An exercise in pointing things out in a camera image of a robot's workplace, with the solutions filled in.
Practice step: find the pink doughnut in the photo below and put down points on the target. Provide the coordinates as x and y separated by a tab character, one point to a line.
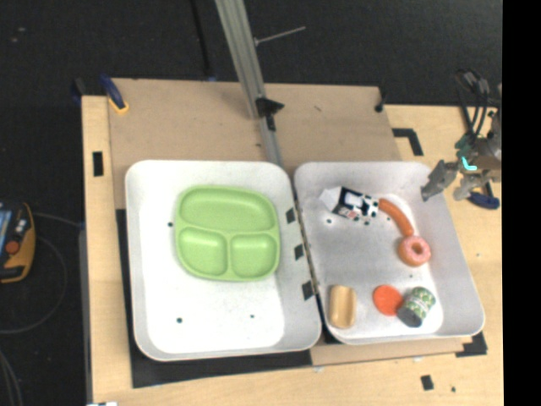
408	256

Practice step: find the green can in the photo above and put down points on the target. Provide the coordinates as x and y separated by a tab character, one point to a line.
418	305

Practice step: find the tan bread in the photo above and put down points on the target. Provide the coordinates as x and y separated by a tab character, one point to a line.
342	307

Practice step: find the white and black milk carton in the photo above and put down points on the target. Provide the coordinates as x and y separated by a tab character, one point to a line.
351	201

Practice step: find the green divided plate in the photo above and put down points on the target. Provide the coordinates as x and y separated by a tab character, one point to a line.
226	210

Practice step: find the white plastic tray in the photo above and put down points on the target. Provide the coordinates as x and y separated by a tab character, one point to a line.
211	311
359	260

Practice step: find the brown cardboard board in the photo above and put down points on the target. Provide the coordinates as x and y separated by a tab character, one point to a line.
190	121

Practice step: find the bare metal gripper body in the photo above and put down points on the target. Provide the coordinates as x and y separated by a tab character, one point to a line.
490	155

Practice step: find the orange round slice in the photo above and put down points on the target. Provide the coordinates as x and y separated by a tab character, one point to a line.
385	299

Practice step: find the orange sausage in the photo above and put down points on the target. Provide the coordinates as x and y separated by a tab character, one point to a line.
397	216

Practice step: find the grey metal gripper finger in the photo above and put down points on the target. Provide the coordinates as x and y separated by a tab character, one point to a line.
468	184
439	178

